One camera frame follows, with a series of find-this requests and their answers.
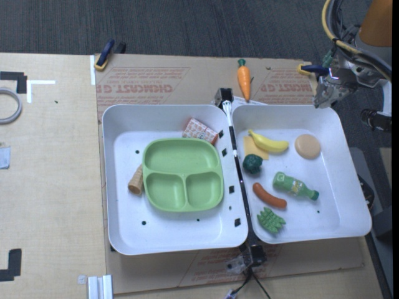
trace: metal ring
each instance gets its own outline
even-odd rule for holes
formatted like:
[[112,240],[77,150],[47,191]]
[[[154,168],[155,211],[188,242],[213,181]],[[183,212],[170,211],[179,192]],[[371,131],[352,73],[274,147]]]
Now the metal ring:
[[0,94],[10,95],[18,103],[17,110],[16,110],[16,112],[14,114],[12,114],[10,117],[7,117],[7,118],[0,118],[0,125],[1,124],[8,124],[8,123],[11,123],[11,122],[15,121],[17,119],[17,117],[21,114],[22,102],[21,102],[21,99],[19,98],[17,93],[15,93],[15,92],[13,92],[11,90],[8,90],[7,88],[0,88]]

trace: cardboard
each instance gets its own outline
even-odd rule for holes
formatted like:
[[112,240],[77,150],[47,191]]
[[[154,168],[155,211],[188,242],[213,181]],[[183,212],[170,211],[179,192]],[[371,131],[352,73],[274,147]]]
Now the cardboard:
[[[301,60],[246,59],[253,77],[254,104],[309,105],[314,76],[297,73]],[[175,57],[113,54],[103,72],[96,71],[98,119],[111,105],[209,104],[219,88],[232,88],[243,101],[236,71],[238,58]],[[102,134],[99,123],[99,134]],[[102,138],[104,223],[107,223]],[[359,239],[329,239],[269,245],[261,243],[267,261],[254,269],[258,278],[361,267]],[[107,273],[113,275],[114,293],[142,292],[243,280],[226,270],[238,249],[201,250],[169,254],[124,256],[112,251],[105,234]]]

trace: toy banana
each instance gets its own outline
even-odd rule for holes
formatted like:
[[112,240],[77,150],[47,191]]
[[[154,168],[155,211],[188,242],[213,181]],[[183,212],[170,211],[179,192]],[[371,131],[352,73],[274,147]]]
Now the toy banana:
[[257,134],[252,130],[249,130],[248,133],[252,136],[255,145],[261,150],[265,150],[272,153],[280,153],[288,148],[289,144],[288,141],[274,141],[263,135]]

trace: green bottle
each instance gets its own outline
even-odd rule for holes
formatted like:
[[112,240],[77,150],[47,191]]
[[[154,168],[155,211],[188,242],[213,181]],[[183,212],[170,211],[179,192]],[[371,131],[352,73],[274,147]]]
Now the green bottle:
[[277,172],[273,179],[273,186],[285,192],[290,192],[294,196],[307,196],[315,201],[319,198],[319,192],[307,188],[304,182],[285,175],[283,172]]

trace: green divided plate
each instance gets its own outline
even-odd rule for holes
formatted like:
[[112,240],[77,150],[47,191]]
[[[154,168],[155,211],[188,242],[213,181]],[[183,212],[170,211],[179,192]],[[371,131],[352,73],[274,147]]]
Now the green divided plate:
[[223,173],[216,148],[198,138],[152,141],[143,152],[148,200],[163,211],[205,211],[223,198]]

